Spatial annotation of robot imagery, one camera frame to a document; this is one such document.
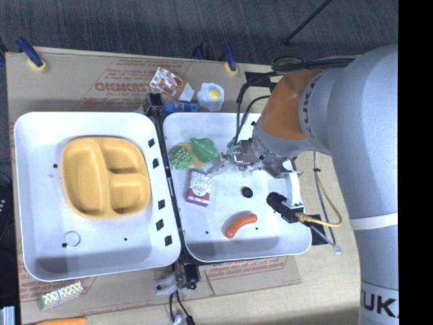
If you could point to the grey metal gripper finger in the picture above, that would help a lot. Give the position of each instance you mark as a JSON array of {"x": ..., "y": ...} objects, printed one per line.
[
  {"x": 228, "y": 156},
  {"x": 219, "y": 166}
]

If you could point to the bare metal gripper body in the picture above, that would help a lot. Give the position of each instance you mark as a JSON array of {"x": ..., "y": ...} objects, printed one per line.
[{"x": 249, "y": 155}]

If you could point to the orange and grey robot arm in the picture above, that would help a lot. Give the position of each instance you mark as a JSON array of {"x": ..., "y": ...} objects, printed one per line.
[{"x": 352, "y": 120}]

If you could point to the green lettuce leaf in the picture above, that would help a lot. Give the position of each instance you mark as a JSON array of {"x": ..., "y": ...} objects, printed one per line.
[{"x": 204, "y": 150}]

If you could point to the pink and white carton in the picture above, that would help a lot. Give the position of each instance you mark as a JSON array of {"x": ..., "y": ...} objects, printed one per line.
[{"x": 199, "y": 188}]

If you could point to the small black oval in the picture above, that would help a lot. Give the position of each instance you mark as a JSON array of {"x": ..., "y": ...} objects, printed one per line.
[{"x": 247, "y": 192}]

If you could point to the green grapes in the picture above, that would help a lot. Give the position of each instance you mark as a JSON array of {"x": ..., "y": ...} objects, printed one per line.
[{"x": 180, "y": 158}]

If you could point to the white fried egg toy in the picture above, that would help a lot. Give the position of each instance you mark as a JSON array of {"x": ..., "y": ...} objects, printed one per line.
[{"x": 211, "y": 97}]

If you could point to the orange sausage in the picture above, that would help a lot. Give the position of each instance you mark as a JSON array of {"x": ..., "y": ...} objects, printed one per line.
[{"x": 240, "y": 224}]

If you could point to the blue bottle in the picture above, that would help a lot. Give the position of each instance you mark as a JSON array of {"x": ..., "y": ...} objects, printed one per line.
[{"x": 179, "y": 107}]

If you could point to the white plastic tray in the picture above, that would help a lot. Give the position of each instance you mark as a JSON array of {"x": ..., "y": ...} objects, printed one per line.
[
  {"x": 216, "y": 239},
  {"x": 44, "y": 188}
]

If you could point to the white and orange carton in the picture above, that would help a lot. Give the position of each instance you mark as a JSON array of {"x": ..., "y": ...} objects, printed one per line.
[{"x": 170, "y": 83}]

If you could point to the orange divided plate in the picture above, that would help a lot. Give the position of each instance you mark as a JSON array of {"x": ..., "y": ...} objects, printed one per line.
[{"x": 84, "y": 178}]

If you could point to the brown cardboard board red print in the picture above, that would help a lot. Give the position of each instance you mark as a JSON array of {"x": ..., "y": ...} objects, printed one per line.
[{"x": 101, "y": 80}]

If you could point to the black stand leg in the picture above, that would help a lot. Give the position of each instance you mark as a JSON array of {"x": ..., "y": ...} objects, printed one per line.
[{"x": 318, "y": 10}]

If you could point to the orange carrot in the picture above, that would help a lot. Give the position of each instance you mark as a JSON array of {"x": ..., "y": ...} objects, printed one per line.
[{"x": 62, "y": 321}]

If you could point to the black cylinder on white bracket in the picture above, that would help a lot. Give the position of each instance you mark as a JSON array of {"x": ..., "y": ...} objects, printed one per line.
[{"x": 280, "y": 203}]

